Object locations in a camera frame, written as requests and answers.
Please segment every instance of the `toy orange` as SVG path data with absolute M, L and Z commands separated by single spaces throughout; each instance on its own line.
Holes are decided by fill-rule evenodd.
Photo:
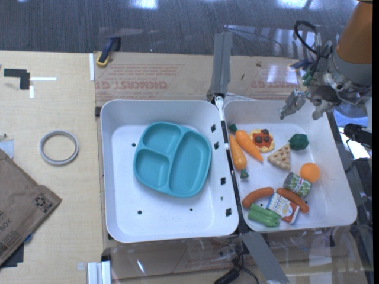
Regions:
M 313 183 L 319 179 L 320 169 L 314 163 L 305 163 L 300 169 L 300 177 Z

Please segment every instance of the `teal plate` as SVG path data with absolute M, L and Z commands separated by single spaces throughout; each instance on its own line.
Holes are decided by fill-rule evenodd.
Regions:
M 133 160 L 139 182 L 171 196 L 188 198 L 204 185 L 211 163 L 208 140 L 187 127 L 154 122 L 143 132 Z

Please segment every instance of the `small box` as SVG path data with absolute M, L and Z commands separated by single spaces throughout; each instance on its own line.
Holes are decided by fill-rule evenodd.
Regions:
M 300 207 L 275 192 L 268 202 L 267 209 L 276 212 L 282 217 L 283 221 L 293 224 Z

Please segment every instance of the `orange carrot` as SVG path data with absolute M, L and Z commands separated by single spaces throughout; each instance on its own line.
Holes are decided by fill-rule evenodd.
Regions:
M 244 150 L 246 150 L 249 154 L 251 154 L 255 159 L 259 160 L 260 162 L 263 161 L 261 152 L 259 151 L 259 149 L 254 144 L 253 140 L 250 138 L 249 134 L 246 131 L 237 129 L 236 124 L 232 124 L 229 127 L 229 129 L 231 131 L 234 131 L 237 143 Z
M 238 145 L 233 135 L 229 135 L 229 145 L 235 168 L 241 171 L 241 179 L 247 178 L 249 175 L 245 167 L 248 162 L 246 161 L 246 157 L 243 154 L 242 148 L 240 147 L 240 145 Z

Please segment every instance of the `hot dog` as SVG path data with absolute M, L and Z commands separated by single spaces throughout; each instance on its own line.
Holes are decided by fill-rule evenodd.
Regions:
M 249 193 L 242 200 L 242 206 L 245 208 L 250 208 L 250 206 L 257 199 L 264 197 L 264 196 L 271 196 L 273 193 L 274 193 L 274 188 L 272 188 L 272 187 L 263 187 L 263 188 L 256 189 L 255 191 Z
M 288 189 L 285 188 L 278 188 L 277 189 L 277 194 L 285 197 L 286 199 L 294 202 L 296 205 L 300 207 L 300 211 L 303 213 L 309 212 L 309 206 L 305 203 L 303 199 L 301 199 L 296 193 L 289 191 Z

